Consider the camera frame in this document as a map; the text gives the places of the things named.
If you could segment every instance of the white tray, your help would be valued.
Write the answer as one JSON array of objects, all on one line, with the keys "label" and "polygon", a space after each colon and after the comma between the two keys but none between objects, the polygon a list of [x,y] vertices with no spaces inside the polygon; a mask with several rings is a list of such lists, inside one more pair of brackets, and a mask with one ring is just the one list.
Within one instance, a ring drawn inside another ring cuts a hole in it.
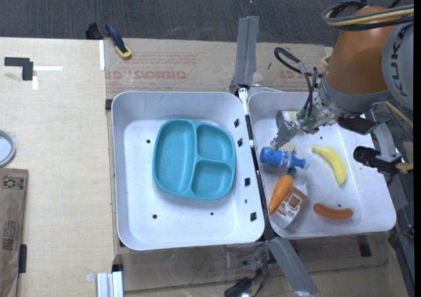
[{"label": "white tray", "polygon": [[[257,157],[263,147],[276,137],[276,113],[302,108],[307,93],[259,92],[249,98],[248,106],[253,126]],[[373,148],[370,135],[350,132],[335,124],[320,128],[316,134],[299,132],[292,142],[296,156],[309,160],[307,170],[297,169],[294,184],[307,183],[308,198],[295,220],[285,229],[271,218],[274,231],[289,239],[337,236],[367,232],[383,232],[393,228],[396,212],[385,178],[376,169],[363,166],[353,159],[357,146]],[[311,145],[330,146],[342,156],[348,170],[347,180],[337,184],[330,166],[311,151]],[[270,201],[275,183],[285,169],[277,169],[259,162],[266,200]],[[347,220],[334,221],[317,215],[312,207],[316,202],[333,207],[350,207],[354,215]]]},{"label": "white tray", "polygon": [[[112,102],[111,112],[117,229],[127,247],[154,250],[242,244],[261,237],[264,219],[259,188],[244,110],[236,96],[226,92],[124,92]],[[223,198],[180,198],[153,182],[155,138],[161,125],[174,118],[218,125],[234,139],[234,184]]]}]

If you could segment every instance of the blue clamp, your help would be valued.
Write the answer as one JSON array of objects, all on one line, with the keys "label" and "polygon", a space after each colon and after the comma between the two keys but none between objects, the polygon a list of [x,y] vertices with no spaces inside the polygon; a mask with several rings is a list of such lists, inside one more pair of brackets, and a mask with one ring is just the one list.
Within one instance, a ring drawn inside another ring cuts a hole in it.
[{"label": "blue clamp", "polygon": [[116,49],[118,55],[123,59],[129,59],[132,56],[132,51],[126,44],[124,44],[123,39],[121,38],[121,35],[118,32],[117,28],[111,23],[107,23],[105,25],[105,30],[108,32],[108,35],[111,36],[114,40],[114,48]]}]

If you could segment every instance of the white tape mark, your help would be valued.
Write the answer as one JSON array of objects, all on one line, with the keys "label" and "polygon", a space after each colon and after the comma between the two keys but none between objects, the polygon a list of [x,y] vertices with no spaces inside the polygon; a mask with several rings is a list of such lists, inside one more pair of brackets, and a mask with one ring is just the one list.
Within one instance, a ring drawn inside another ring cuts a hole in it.
[{"label": "white tape mark", "polygon": [[32,89],[33,91],[38,90],[38,76],[36,74],[32,75]]},{"label": "white tape mark", "polygon": [[104,41],[99,41],[99,69],[105,70],[105,59],[104,59]]},{"label": "white tape mark", "polygon": [[34,71],[63,71],[63,67],[34,67]]}]

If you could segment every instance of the blue bottle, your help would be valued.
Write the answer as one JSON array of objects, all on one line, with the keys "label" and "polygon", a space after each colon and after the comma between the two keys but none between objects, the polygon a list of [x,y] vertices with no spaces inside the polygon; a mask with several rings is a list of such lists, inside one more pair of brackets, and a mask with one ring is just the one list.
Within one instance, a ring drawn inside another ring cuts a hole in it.
[{"label": "blue bottle", "polygon": [[291,152],[269,147],[262,148],[262,151],[260,152],[260,162],[275,167],[300,167],[302,169],[308,169],[309,167],[309,163],[306,159],[299,159]]}]

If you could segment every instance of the toy carrot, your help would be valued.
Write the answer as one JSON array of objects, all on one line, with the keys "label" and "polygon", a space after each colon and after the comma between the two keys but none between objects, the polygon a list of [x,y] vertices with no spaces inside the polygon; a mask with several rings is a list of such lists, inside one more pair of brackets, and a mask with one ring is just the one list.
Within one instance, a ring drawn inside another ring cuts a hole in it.
[{"label": "toy carrot", "polygon": [[274,192],[269,202],[269,214],[272,214],[276,208],[281,204],[284,197],[288,194],[291,189],[294,180],[293,175],[297,172],[295,167],[288,169],[287,174],[282,175],[275,185]]}]

